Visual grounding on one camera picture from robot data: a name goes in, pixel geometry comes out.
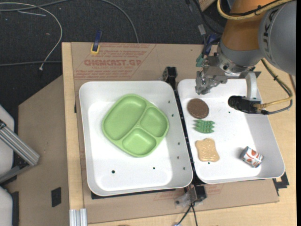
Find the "black carpet floor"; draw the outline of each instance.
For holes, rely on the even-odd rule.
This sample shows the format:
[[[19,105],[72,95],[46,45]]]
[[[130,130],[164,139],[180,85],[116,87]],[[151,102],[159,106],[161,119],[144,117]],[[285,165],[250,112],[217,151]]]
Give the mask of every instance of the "black carpet floor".
[[[57,0],[0,0],[0,8],[20,8],[25,3],[40,5]],[[107,0],[122,8],[132,19],[140,43],[200,44],[197,22],[185,0]],[[136,43],[126,16],[110,4],[96,0],[73,0],[44,7],[63,28],[63,42],[93,42],[97,29],[102,42]],[[44,60],[60,37],[55,19],[41,9],[29,10],[46,16],[20,12],[0,13],[0,65]],[[225,25],[216,3],[204,11],[208,23],[222,31]],[[60,61],[61,45],[48,60]],[[9,113],[23,101],[62,74],[61,64],[0,66],[0,105]]]

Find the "green divided plate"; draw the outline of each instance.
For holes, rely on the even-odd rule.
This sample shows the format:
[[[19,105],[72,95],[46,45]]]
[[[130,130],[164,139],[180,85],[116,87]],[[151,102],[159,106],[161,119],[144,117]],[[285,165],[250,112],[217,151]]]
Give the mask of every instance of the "green divided plate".
[[[168,128],[166,115],[136,94],[120,98],[102,121],[104,135],[121,150],[135,157],[152,153]]]

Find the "cardboard sheet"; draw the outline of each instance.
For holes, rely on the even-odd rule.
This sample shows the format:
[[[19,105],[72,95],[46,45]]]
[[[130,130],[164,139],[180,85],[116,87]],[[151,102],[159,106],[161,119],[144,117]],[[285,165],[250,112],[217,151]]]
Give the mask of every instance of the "cardboard sheet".
[[[65,226],[69,222],[63,77],[19,106],[19,137],[39,155],[38,164],[6,185],[19,192],[19,226]],[[52,206],[51,191],[61,188]]]
[[[183,79],[194,79],[196,71],[199,70],[199,68],[195,67],[195,63],[201,53],[202,46],[102,43],[98,55],[90,53],[91,43],[73,42],[71,43],[71,48],[84,205],[88,211],[88,223],[184,212],[182,207],[177,207],[174,203],[175,198],[184,194],[184,189],[92,199],[92,194],[87,184],[85,148],[78,94],[80,86],[88,81],[161,80],[162,73],[167,66],[176,67],[178,73],[177,82]],[[279,200],[271,179],[205,185],[205,189],[207,199],[196,206],[196,210],[236,207],[277,202]]]

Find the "toy bread slice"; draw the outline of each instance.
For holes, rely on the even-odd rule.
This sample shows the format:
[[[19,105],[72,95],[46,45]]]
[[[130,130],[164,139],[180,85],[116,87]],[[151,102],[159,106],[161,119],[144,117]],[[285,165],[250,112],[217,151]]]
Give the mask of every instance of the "toy bread slice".
[[[218,161],[220,159],[215,148],[215,142],[211,138],[197,141],[196,148],[198,150],[198,158],[201,161]]]

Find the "wooden table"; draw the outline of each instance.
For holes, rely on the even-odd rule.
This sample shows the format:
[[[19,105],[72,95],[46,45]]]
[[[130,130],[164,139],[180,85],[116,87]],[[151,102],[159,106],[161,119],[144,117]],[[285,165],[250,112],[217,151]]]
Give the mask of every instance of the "wooden table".
[[[67,163],[69,182],[70,209],[84,208],[83,188],[79,157],[79,140],[77,117],[74,113],[75,91],[72,67],[71,43],[62,43],[63,51],[63,85],[65,101]],[[264,102],[286,97],[279,85],[273,81],[262,65],[257,65],[262,71],[258,78],[258,88]],[[291,88],[288,74],[275,69],[279,77]],[[279,191],[280,201],[277,203],[234,207],[218,210],[198,211],[198,224],[202,226],[233,226],[233,225],[296,225],[296,129],[295,101],[289,111],[269,115],[269,120],[279,145],[290,185]],[[117,222],[90,224],[94,226],[153,226],[167,225],[179,221],[182,214],[165,215],[151,218],[138,218]],[[182,222],[183,226],[194,225],[194,217],[189,213]]]

